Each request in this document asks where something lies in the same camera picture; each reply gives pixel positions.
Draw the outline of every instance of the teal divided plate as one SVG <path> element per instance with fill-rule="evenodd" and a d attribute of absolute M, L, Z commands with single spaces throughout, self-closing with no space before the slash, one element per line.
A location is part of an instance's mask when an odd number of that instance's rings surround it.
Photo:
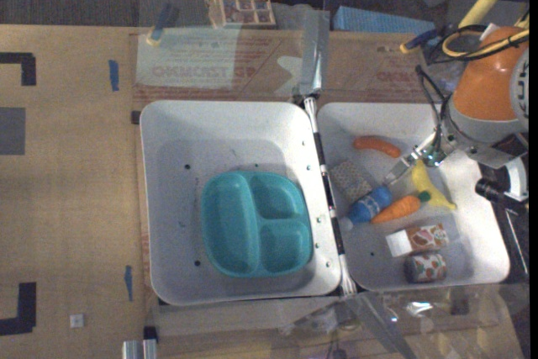
<path fill-rule="evenodd" d="M 203 243 L 231 277 L 276 277 L 312 257 L 309 213 L 300 188 L 272 172 L 225 172 L 202 191 Z"/>

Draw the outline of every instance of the carrot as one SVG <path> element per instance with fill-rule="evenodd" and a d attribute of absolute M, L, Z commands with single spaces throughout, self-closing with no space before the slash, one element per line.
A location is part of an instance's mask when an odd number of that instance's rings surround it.
<path fill-rule="evenodd" d="M 430 195 L 426 193 L 421 193 L 418 197 L 409 194 L 400 198 L 390 205 L 388 205 L 384 210 L 379 214 L 372 217 L 370 223 L 384 223 L 386 221 L 400 219 L 407 215 L 414 213 L 420 209 L 420 205 L 425 200 L 428 200 Z"/>
<path fill-rule="evenodd" d="M 402 151 L 394 144 L 375 136 L 358 136 L 353 140 L 353 146 L 358 150 L 377 150 L 393 158 L 398 158 Z"/>

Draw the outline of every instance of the small white square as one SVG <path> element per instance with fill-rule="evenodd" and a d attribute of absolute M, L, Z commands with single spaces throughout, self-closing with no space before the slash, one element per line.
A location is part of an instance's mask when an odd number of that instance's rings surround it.
<path fill-rule="evenodd" d="M 69 321 L 71 328 L 82 328 L 84 326 L 84 314 L 71 314 Z"/>

